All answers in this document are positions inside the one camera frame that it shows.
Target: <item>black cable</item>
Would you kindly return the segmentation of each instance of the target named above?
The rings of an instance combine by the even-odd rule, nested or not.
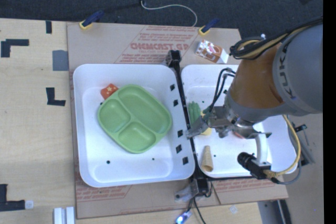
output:
[[[188,9],[192,14],[194,14],[195,16],[195,23],[192,26],[196,26],[197,24],[197,14],[189,7],[184,6],[184,5],[180,5],[180,4],[171,4],[171,5],[165,5],[165,6],[160,6],[160,7],[154,7],[154,8],[149,8],[146,7],[146,3],[144,0],[140,0],[140,5],[147,10],[157,10],[157,9],[162,9],[162,8],[168,8],[168,7],[182,7],[182,8],[186,8]]]
[[[213,189],[214,189],[214,185],[212,184],[212,182],[210,182],[210,184],[211,184],[211,188],[210,188],[209,194],[204,194],[204,196],[205,196],[206,198],[209,198],[209,197],[211,196],[212,191],[213,191]]]
[[[195,207],[196,207],[196,209],[197,209],[198,215],[200,216],[200,218],[201,218],[203,224],[206,224],[205,221],[204,221],[204,219],[203,219],[203,217],[202,217],[201,212],[199,211],[199,208],[198,208],[198,206],[197,206],[195,197],[194,197],[194,204],[195,204]]]
[[[224,74],[223,75],[223,80],[222,80],[222,84],[220,85],[220,79],[222,78],[222,74],[224,71],[228,71],[228,72],[231,72],[233,74],[235,74],[236,72],[234,72],[231,68],[224,68],[220,71],[219,73],[219,76],[218,76],[218,79],[217,79],[217,84],[216,84],[216,89],[215,89],[215,94],[214,94],[214,98],[213,98],[213,101],[212,103],[208,106],[208,108],[206,110],[208,110],[209,112],[213,109],[215,103],[217,102],[218,98],[221,96],[220,94],[222,93],[223,91],[223,88],[224,88],[224,84],[225,84],[225,80],[228,76],[230,77],[233,77],[234,78],[234,75],[232,74]]]
[[[267,38],[267,39],[263,39],[263,38],[260,38],[260,37],[251,37],[251,38],[243,39],[243,40],[237,42],[235,45],[230,47],[230,55],[232,55],[235,59],[254,60],[254,59],[258,58],[261,54],[263,54],[269,48],[271,48],[271,47],[275,46],[276,44],[279,44],[280,42],[282,42],[289,35],[291,35],[293,31],[298,30],[300,28],[304,28],[304,27],[312,27],[312,26],[318,25],[322,22],[323,22],[323,16],[320,16],[320,17],[314,18],[314,19],[312,19],[308,22],[305,22],[305,23],[299,24],[295,27],[289,28],[289,29],[283,31],[280,34],[273,35],[273,36],[271,36],[270,38]],[[255,41],[255,42],[245,45],[244,50],[238,50],[238,48],[241,44],[243,44],[245,42],[248,42],[248,41]],[[241,57],[243,55],[246,55],[250,52],[253,52],[253,51],[257,50],[258,48],[262,47],[266,43],[269,43],[269,42],[272,42],[272,41],[274,41],[274,43],[271,44],[270,46],[268,46],[267,48],[265,48],[264,50],[262,50],[258,55],[254,56],[252,58]]]
[[[190,199],[190,201],[189,201],[189,205],[188,205],[188,209],[187,209],[186,212],[189,212],[192,206],[193,206],[193,200]]]

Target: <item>green plate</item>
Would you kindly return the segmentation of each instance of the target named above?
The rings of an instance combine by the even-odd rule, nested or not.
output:
[[[172,126],[166,107],[138,85],[121,87],[98,110],[104,131],[131,153],[143,153],[156,145]]]

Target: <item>metal bracket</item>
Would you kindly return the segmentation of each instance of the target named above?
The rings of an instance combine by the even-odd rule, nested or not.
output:
[[[52,216],[53,224],[75,224],[75,211],[73,207],[54,208]]]
[[[184,189],[175,192],[175,201],[187,202],[194,198],[199,192],[197,180],[194,179]]]
[[[181,52],[179,50],[170,50],[166,55],[165,64],[168,67],[174,67],[173,63],[180,63],[182,60]]]
[[[216,132],[218,133],[219,138],[225,138],[229,135],[229,132],[232,131],[233,128],[216,128]]]
[[[268,155],[267,138],[269,136],[270,136],[270,133],[258,133],[255,136],[255,140],[257,143],[256,162],[259,166],[270,165],[270,163],[267,162],[267,155]]]
[[[295,132],[297,132],[297,133],[300,132],[300,131],[303,131],[304,139],[306,140],[306,145],[309,146],[308,137],[307,137],[307,134],[305,132],[305,129],[307,129],[307,126],[305,124],[303,124],[303,125],[300,125],[298,127],[295,127],[295,124],[293,122],[292,122],[292,126],[293,126]],[[312,153],[309,151],[309,149],[303,143],[302,138],[300,136],[298,136],[298,139],[299,139],[300,144],[301,144],[301,157],[303,158],[303,160],[301,160],[301,166],[315,163],[315,160],[312,156]]]
[[[202,116],[199,116],[192,124],[191,128],[186,131],[186,137],[189,139],[191,137],[200,135],[208,128],[209,126],[203,120]]]

